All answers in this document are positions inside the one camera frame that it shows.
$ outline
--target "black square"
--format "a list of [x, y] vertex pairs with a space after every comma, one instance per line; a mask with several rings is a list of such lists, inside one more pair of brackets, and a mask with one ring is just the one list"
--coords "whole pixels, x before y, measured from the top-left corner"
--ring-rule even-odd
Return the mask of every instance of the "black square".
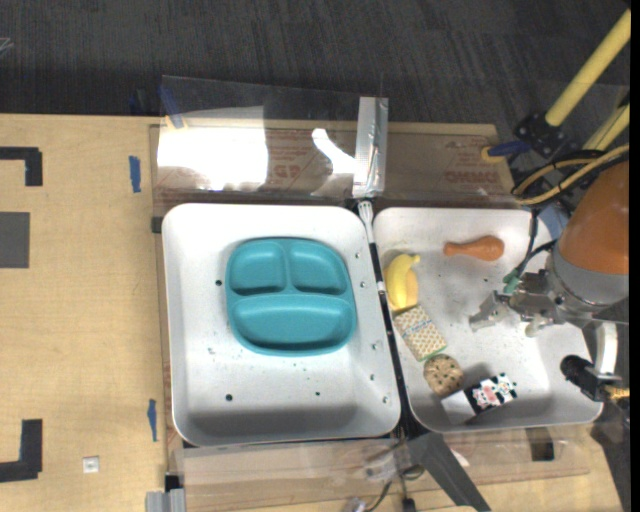
[[0, 212], [0, 268], [29, 268], [29, 213]]

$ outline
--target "clear plastic panel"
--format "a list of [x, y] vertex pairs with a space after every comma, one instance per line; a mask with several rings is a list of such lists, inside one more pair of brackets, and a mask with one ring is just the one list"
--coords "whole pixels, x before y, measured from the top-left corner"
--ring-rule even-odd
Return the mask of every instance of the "clear plastic panel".
[[160, 92], [157, 206], [185, 192], [343, 200], [384, 188], [384, 98], [177, 77]]
[[[545, 435], [549, 437], [539, 443], [518, 430], [453, 435], [446, 441], [476, 485], [590, 472], [586, 461], [595, 442], [588, 438], [586, 429], [554, 428]], [[538, 449], [545, 450], [547, 459], [540, 460]], [[389, 494], [401, 493], [399, 473], [408, 469], [406, 450], [399, 439], [179, 448], [173, 453], [174, 473], [180, 476], [189, 510], [323, 502], [314, 510], [338, 511], [346, 510], [355, 500], [370, 506], [386, 482], [391, 482]], [[419, 493], [440, 489], [432, 475], [417, 468], [411, 469], [411, 478], [405, 484], [407, 492], [423, 506], [434, 495]], [[387, 508], [383, 508], [391, 509], [388, 503], [385, 505]]]

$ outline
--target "small box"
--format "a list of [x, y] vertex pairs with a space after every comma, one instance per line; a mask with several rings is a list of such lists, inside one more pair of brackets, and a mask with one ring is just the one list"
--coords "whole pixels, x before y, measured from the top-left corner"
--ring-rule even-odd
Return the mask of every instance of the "small box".
[[460, 425], [518, 398], [515, 386], [506, 374], [501, 373], [448, 396], [442, 400], [442, 406], [451, 423]]
[[425, 361], [447, 348], [447, 342], [419, 304], [398, 315], [393, 323], [418, 361]]

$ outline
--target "cookie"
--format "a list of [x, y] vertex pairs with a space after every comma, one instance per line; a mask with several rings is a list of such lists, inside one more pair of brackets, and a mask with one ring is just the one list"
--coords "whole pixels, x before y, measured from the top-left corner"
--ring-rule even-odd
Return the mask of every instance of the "cookie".
[[464, 372], [458, 361], [446, 354], [429, 359], [424, 365], [423, 374], [429, 387], [438, 396], [449, 396], [462, 388]]

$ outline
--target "gray carpet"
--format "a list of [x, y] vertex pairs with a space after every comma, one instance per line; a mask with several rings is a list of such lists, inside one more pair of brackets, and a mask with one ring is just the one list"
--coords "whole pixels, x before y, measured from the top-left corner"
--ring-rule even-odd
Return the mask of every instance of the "gray carpet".
[[[148, 111], [157, 112], [161, 76], [174, 75], [383, 95], [392, 121], [492, 123], [508, 140], [518, 121], [552, 104], [626, 7], [618, 0], [0, 0], [0, 38], [14, 43], [0, 55], [0, 112], [127, 115], [135, 90], [146, 91]], [[627, 46], [568, 118], [567, 133], [584, 142], [629, 84]], [[628, 330], [625, 339], [628, 347]], [[630, 510], [625, 436], [603, 439]]]

